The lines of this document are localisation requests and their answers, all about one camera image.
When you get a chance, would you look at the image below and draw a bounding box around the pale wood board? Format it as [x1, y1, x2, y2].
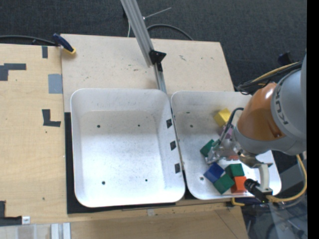
[60, 33, 250, 223]

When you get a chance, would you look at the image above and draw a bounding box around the orange cube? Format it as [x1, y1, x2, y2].
[230, 175, 248, 194]

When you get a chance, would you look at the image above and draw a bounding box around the pink cube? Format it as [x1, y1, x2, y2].
[219, 124, 234, 139]

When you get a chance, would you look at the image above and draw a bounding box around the green cube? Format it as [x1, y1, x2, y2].
[212, 173, 236, 195]
[224, 163, 245, 179]
[199, 139, 216, 158]

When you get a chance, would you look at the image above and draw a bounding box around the blue cube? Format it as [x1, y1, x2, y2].
[203, 162, 225, 184]

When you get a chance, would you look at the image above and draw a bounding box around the yellow cube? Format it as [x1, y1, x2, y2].
[213, 108, 232, 127]

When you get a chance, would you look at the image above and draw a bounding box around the black cylinder on white bracket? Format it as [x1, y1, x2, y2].
[243, 162, 274, 204]

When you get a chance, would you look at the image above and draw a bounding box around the white plastic tray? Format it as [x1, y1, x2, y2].
[70, 88, 186, 208]
[170, 90, 283, 201]

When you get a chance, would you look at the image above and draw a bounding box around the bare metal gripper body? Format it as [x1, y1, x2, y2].
[217, 137, 261, 169]

